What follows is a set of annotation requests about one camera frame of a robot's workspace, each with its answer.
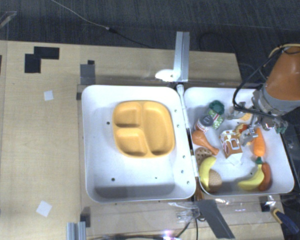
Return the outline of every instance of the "blue handle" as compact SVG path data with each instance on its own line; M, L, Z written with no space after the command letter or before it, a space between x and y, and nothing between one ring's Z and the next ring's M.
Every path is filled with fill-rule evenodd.
M277 215L277 217L282 221L284 225L286 225L286 227L291 231L293 235L296 235L299 232L300 229L298 228L298 226L287 215L283 214L280 211L277 211L275 215Z

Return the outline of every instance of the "white paper square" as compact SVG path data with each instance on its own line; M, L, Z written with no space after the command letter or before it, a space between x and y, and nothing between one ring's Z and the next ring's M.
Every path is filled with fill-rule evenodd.
M52 90L47 90L44 92L44 100L45 101L51 101L54 99L54 93Z
M44 217L48 217L50 211L51 211L52 205L45 202L45 201L41 201L41 203L39 204L38 208L36 209L36 212Z

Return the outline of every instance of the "banana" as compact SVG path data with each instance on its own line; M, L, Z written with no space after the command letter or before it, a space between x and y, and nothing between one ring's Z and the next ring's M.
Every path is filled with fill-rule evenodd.
M210 191L209 188L209 171L215 164L217 158L215 156L209 156L203 160L199 168L200 181L203 184L205 190Z
M241 189L247 190L247 191L254 190L264 180L265 174L262 171L262 164L258 164L257 166L258 166L258 170L250 179L243 180L238 183L238 186Z

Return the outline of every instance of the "orange toy carrot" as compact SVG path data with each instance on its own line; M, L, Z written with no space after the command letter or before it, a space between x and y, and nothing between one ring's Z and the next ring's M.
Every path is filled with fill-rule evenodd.
M195 130L192 133L192 141L196 145L209 149L215 156L219 153L219 149L211 146L206 135L201 130Z
M271 186L271 169L270 165L266 162L264 162L261 166L261 170L264 174L263 181L259 185L258 189L259 191L266 191L270 188Z
M253 153L257 157L263 157L266 152L265 140L264 140L264 137L262 136L260 128L257 128L255 130L255 133L258 134L258 137L256 137L254 140Z

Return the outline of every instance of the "table surface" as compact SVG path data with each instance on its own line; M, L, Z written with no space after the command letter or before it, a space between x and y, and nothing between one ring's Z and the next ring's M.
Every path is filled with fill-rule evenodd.
M34 46L60 48L59 60L42 59L41 73L25 73L25 54L33 54ZM117 78L130 85L172 69L173 50L0 41L0 55L6 68L0 76L0 240L66 239L67 223L79 222L87 208L94 214L88 239L183 228L176 208L166 202L104 205L85 200L79 155L80 64L95 61L97 82ZM189 78L208 86L241 81L235 55L215 52L191 51ZM53 100L45 101L46 91L53 92ZM273 198L282 208L279 197ZM47 217L36 212L41 201L52 205ZM261 212L257 197L224 202L221 213L237 239L283 239L280 225L269 212ZM192 240L195 235L191 223L182 237ZM199 222L199 236L215 239L207 222Z

